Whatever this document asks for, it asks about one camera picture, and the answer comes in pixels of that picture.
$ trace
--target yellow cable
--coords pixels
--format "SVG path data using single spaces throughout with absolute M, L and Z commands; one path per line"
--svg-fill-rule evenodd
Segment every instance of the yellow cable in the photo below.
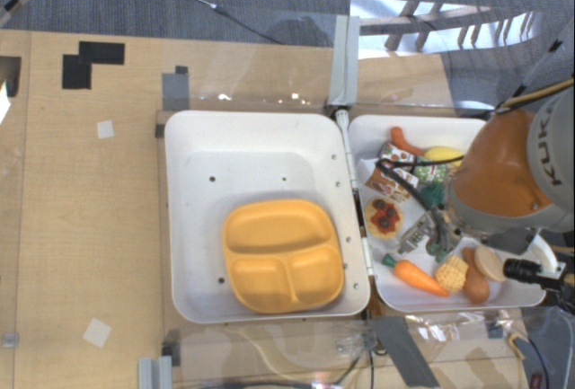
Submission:
M 527 93 L 525 95 L 519 95 L 518 97 L 510 98 L 506 102 L 503 102 L 501 104 L 501 108 L 510 108 L 513 105 L 516 105 L 516 104 L 521 103 L 521 102 L 529 102 L 530 100 L 536 100 L 536 99 L 545 97 L 545 95 L 550 95 L 552 93 L 559 92 L 563 89 L 566 89 L 570 85 L 573 85 L 573 78 L 567 79 L 567 80 L 562 81 L 562 82 L 557 83 L 557 84 L 548 85 L 547 87 L 544 87 L 543 89 L 539 89 L 538 91 L 535 91 L 535 92 L 531 92 L 531 93 Z

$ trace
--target orange carrot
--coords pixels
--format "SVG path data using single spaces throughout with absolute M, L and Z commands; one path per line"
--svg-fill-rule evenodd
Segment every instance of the orange carrot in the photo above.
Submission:
M 399 149 L 410 153 L 411 155 L 425 155 L 425 151 L 414 145 L 410 145 L 405 137 L 403 136 L 403 130 L 401 127 L 392 128 L 392 143 L 396 145 Z
M 383 260 L 385 266 L 394 268 L 394 274 L 406 284 L 419 290 L 438 296 L 449 296 L 449 292 L 441 287 L 438 282 L 409 260 L 395 261 L 391 255 L 386 255 Z

